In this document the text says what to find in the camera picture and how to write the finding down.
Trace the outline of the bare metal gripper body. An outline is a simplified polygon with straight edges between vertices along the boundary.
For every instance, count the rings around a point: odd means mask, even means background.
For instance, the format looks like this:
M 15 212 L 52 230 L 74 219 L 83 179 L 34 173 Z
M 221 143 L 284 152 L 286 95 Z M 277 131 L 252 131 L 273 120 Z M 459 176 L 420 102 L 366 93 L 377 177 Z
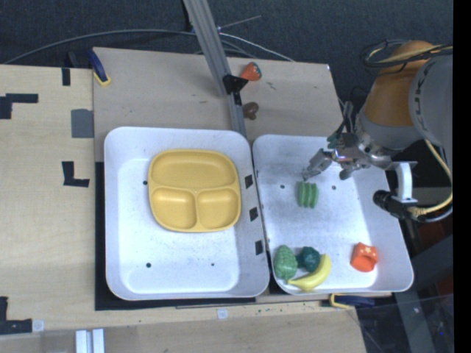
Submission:
M 331 149 L 333 160 L 351 171 L 371 166 L 387 168 L 392 162 L 391 152 L 366 133 L 343 132 L 332 139 Z

